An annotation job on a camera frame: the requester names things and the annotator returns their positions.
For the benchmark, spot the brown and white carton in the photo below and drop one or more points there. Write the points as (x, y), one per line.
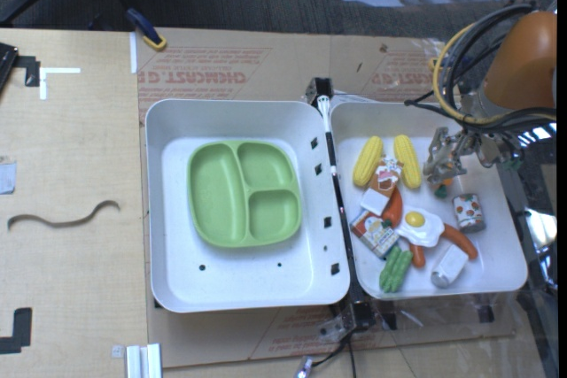
(383, 183)

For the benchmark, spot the red and yellow carton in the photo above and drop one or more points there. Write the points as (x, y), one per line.
(374, 236)

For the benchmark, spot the white and yellow fried egg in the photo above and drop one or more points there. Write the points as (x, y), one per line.
(421, 228)

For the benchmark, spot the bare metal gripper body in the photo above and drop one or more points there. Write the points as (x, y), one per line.
(485, 146)

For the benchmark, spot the orange carrot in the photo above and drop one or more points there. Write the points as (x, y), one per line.
(441, 190)

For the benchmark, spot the white bottle with grey cap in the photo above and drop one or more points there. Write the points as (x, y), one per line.
(452, 265)

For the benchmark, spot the yellow corn cob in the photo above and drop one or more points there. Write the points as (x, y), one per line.
(367, 161)
(408, 161)

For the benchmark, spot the thin black and white rod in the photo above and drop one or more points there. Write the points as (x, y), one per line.
(330, 146)

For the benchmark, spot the orange sausage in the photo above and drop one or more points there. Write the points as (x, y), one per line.
(463, 241)
(417, 256)
(395, 208)

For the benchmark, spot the green divided plate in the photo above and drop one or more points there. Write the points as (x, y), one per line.
(212, 190)

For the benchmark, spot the brown curved strip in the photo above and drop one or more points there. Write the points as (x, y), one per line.
(66, 221)

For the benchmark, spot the white plastic tray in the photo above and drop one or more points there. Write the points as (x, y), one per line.
(496, 261)
(177, 279)

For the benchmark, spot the green pea pods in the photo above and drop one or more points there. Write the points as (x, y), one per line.
(395, 270)

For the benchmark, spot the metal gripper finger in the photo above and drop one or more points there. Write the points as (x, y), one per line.
(438, 168)
(440, 141)

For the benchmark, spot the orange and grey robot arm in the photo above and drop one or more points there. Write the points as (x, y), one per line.
(525, 57)

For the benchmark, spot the brown cardboard board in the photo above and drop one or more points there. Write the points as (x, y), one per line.
(283, 62)

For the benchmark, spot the white can with orange print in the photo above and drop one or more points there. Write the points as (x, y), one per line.
(469, 212)

